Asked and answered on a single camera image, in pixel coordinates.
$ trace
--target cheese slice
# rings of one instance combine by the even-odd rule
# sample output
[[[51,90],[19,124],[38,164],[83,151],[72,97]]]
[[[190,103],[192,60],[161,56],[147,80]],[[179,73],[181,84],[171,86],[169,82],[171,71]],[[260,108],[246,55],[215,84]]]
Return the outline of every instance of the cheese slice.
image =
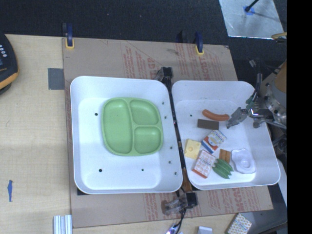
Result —
[[[188,138],[185,143],[184,156],[197,159],[200,146],[200,142]]]

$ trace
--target cardboard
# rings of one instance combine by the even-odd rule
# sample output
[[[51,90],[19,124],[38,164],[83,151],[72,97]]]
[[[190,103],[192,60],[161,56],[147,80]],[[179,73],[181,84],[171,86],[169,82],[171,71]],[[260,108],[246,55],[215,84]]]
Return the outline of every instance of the cardboard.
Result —
[[[164,202],[176,193],[85,195],[74,181],[70,83],[83,75],[154,79],[161,67],[172,67],[178,80],[237,80],[227,46],[204,45],[204,55],[189,43],[142,42],[108,39],[75,39],[74,49],[62,41],[65,104],[70,173],[70,195],[74,228],[179,219],[165,215]],[[198,206],[185,217],[223,215],[272,209],[267,186],[197,191]]]

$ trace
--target small box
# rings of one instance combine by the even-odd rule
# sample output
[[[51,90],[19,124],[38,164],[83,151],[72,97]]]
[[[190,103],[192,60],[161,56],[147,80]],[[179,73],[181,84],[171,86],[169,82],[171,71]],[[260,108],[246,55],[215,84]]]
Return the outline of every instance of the small box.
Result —
[[[225,232],[226,234],[246,234],[248,233],[252,223],[242,214],[237,214],[230,227]]]
[[[197,159],[200,146],[200,142],[188,138],[185,143],[184,156]]]
[[[212,130],[201,142],[203,147],[211,154],[226,140],[219,130]]]
[[[207,178],[212,169],[212,165],[215,162],[215,159],[215,156],[211,155],[205,150],[201,150],[198,154],[192,171],[203,178]]]

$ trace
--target table surface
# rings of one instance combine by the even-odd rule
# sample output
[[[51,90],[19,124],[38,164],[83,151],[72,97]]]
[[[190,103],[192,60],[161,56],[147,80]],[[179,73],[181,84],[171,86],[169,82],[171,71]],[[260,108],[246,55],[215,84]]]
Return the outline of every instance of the table surface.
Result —
[[[51,234],[53,216],[71,214],[65,95],[64,90],[48,88],[48,69],[63,68],[62,38],[6,36],[20,74],[0,96],[0,233]],[[180,231],[196,234],[199,226],[205,226],[223,234],[234,216],[186,218]],[[79,228],[73,233],[161,234],[174,222]]]

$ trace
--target toy hot dog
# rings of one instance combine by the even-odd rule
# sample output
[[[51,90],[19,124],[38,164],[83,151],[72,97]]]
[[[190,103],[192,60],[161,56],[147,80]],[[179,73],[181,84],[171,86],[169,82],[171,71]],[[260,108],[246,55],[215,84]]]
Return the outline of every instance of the toy hot dog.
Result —
[[[210,112],[207,109],[204,109],[202,113],[203,113],[203,116],[212,120],[216,120],[216,121],[226,121],[230,118],[230,116],[227,114],[217,115],[217,114],[214,114],[213,112]]]

